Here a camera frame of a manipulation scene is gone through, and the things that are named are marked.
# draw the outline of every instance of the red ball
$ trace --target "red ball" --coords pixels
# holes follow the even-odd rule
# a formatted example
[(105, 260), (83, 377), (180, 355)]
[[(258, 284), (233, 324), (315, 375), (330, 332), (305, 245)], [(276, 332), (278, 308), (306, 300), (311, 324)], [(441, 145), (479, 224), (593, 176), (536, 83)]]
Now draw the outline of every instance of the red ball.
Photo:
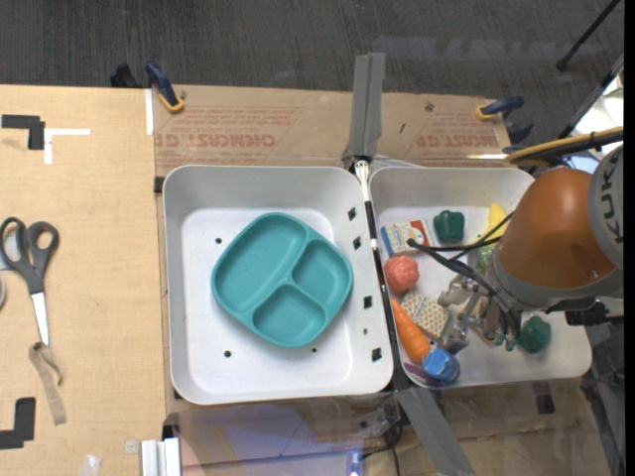
[(384, 274), (390, 289), (403, 294), (419, 280), (419, 265), (410, 256), (392, 256), (384, 265)]

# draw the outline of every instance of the scissors blade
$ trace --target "scissors blade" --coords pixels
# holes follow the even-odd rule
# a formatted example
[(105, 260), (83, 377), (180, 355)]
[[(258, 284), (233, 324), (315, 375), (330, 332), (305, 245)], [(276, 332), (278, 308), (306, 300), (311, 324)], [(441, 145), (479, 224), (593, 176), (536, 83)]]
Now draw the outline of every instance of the scissors blade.
[(49, 322), (47, 321), (47, 302), (44, 293), (35, 293), (31, 295), (33, 307), (36, 311), (36, 321), (38, 322), (38, 331), (40, 339), (49, 345)]

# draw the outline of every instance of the tan strap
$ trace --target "tan strap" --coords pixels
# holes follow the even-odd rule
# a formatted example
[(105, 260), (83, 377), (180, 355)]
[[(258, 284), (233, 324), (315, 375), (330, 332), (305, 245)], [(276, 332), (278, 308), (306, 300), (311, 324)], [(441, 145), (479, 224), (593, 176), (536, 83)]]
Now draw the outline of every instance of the tan strap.
[[(44, 342), (36, 342), (29, 349), (29, 359), (40, 374), (40, 381), (47, 394), (49, 401), (49, 409), (53, 415), (55, 425), (66, 423), (66, 414), (64, 405), (58, 393), (58, 386), (62, 384), (62, 372), (55, 362), (51, 348)], [(58, 382), (55, 383), (51, 375), (51, 369), (58, 375)]]

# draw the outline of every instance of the white plastic tray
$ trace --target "white plastic tray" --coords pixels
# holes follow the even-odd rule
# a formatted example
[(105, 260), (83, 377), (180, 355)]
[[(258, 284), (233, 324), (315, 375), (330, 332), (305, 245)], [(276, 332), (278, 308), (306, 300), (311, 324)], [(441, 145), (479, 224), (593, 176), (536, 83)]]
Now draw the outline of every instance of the white plastic tray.
[[(463, 212), (464, 240), (474, 241), (487, 226), (490, 203), (498, 203), (509, 213), (532, 181), (530, 175), (510, 168), (384, 168), (372, 175), (370, 195), (378, 230), (385, 224), (424, 219), (435, 238), (434, 217), (449, 209)], [(385, 263), (388, 253), (383, 242), (380, 248)], [(421, 275), (417, 289), (437, 299), (455, 273), (423, 253), (416, 259)], [(458, 309), (458, 306), (450, 308), (453, 313)], [(561, 312), (535, 315), (540, 315), (552, 328), (551, 342), (545, 350), (532, 355), (517, 347), (508, 352), (470, 332), (469, 345), (457, 355), (460, 376), (450, 386), (566, 379), (584, 374), (591, 364), (591, 348), (584, 328), (569, 326)], [(400, 354), (402, 364), (413, 364), (401, 347)], [(406, 373), (419, 386), (427, 385), (423, 378), (408, 370)]]
[[(164, 183), (171, 372), (200, 405), (360, 395), (384, 389), (393, 359), (357, 179), (338, 168), (184, 166)], [(343, 252), (353, 286), (308, 346), (277, 347), (216, 304), (210, 277), (256, 217), (282, 211)]]

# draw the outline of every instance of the blue clamp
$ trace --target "blue clamp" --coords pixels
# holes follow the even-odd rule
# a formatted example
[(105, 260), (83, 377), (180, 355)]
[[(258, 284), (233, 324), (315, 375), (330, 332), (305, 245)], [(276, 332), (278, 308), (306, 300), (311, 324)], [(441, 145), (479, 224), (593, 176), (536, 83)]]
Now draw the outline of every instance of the blue clamp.
[(503, 118), (507, 118), (514, 109), (523, 107), (523, 104), (525, 104), (523, 97), (507, 97), (489, 105), (476, 106), (474, 114), (482, 122), (493, 120), (498, 113), (503, 113)]
[(168, 111), (172, 113), (181, 111), (184, 107), (183, 100), (175, 94), (172, 84), (166, 75), (163, 74), (159, 65), (154, 61), (148, 61), (146, 63), (146, 72), (148, 73), (150, 84), (154, 83), (157, 85), (159, 100), (168, 108)]

